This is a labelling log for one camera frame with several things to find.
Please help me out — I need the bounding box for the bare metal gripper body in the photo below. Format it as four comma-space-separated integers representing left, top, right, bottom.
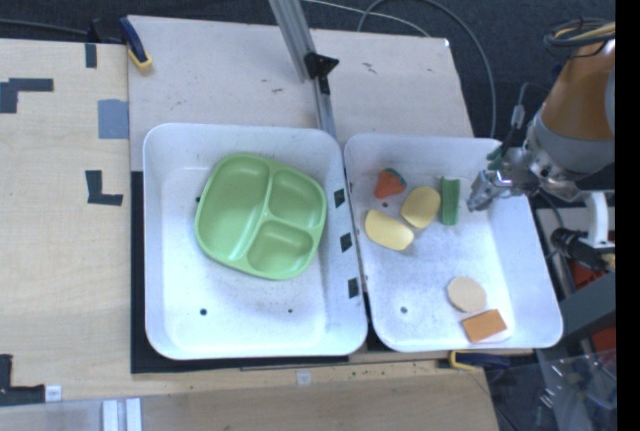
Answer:
498, 144, 617, 204

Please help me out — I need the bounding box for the green toy cucumber piece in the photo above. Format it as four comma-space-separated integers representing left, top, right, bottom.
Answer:
439, 175, 462, 227

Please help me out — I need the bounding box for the yellow toy potato slice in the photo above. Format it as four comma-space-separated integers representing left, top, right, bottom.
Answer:
399, 185, 443, 230
363, 208, 416, 252

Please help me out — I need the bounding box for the white plastic tray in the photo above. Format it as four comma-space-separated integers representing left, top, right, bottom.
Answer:
343, 132, 565, 354
142, 122, 369, 362

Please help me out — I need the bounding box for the orange toy carrot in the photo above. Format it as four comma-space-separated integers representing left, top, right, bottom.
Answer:
373, 167, 408, 200

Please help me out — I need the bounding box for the beige round biscuit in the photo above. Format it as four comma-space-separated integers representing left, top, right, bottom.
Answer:
446, 275, 488, 314

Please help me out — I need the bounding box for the orange toy bread slice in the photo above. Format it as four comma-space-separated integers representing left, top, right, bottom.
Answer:
460, 308, 509, 345

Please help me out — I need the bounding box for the green divided plate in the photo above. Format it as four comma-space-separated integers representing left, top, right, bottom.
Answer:
193, 152, 329, 282

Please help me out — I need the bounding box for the pale wood board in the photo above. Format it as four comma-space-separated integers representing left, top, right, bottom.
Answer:
127, 14, 535, 373

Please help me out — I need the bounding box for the black cylinder on white bracket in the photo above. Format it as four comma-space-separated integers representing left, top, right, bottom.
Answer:
550, 190, 617, 272

